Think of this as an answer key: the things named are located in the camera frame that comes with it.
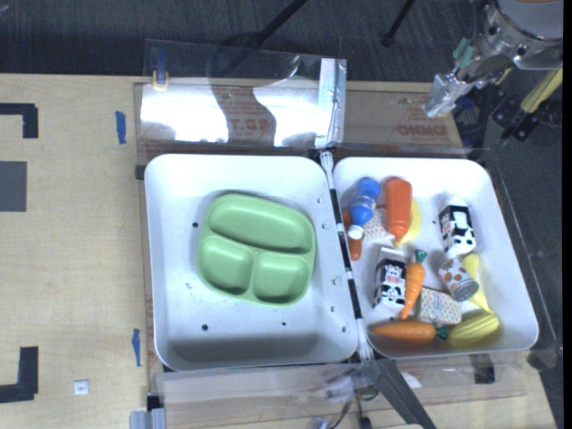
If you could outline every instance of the carrot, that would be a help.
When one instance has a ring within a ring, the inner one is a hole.
[[[414,343],[429,343],[435,336],[447,336],[447,329],[435,329],[425,321],[398,321],[397,323],[377,325],[372,332],[391,339],[411,341]]]
[[[411,308],[413,308],[421,293],[423,281],[425,280],[423,261],[426,257],[427,253],[422,249],[416,249],[415,262],[409,264],[405,269],[405,306],[400,312],[401,319],[408,317]]]
[[[341,212],[343,226],[347,230],[351,225],[351,212],[343,210]],[[357,261],[361,257],[362,240],[354,240],[348,237],[349,258],[352,261]]]

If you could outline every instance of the black floor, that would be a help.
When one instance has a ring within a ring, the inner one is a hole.
[[[146,38],[220,45],[260,31],[291,1],[0,0],[0,72],[140,75]],[[452,67],[470,7],[467,0],[416,0],[394,44],[384,47],[381,36],[405,1],[309,0],[263,47],[344,57],[350,80],[432,81]],[[539,74],[516,71],[503,88],[521,99]],[[540,126],[494,158],[523,237],[519,258],[539,277],[541,294],[533,297],[537,306],[544,302],[553,330],[542,346],[552,340],[555,356],[539,368],[563,427],[562,129]]]

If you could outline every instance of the green plate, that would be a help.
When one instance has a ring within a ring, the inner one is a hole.
[[[206,211],[198,275],[212,290],[260,304],[293,304],[307,290],[314,259],[314,227],[294,208],[227,194]]]

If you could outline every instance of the table surface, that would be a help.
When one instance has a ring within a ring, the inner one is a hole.
[[[146,406],[149,355],[134,176],[134,85],[145,81],[0,75],[0,102],[32,103],[39,111],[38,139],[22,138],[21,116],[0,115],[0,160],[24,161],[28,168],[26,212],[0,212],[0,383],[16,383],[20,347],[39,349],[38,394],[0,404],[0,427],[129,427],[130,412]],[[348,90],[385,88],[348,84]],[[126,117],[125,144],[115,112]],[[143,339],[141,366],[131,344],[134,329]],[[514,396],[425,409],[438,427],[555,427],[538,372],[525,361],[517,370]],[[89,393],[75,395],[74,382],[86,379]],[[374,427],[404,425],[390,408],[368,415]],[[300,428],[307,421],[244,427]],[[356,427],[355,421],[347,417],[339,428]]]

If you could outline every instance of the corn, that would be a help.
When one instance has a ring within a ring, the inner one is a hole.
[[[495,332],[501,323],[493,313],[482,313],[453,327],[447,342],[454,349],[463,349]]]

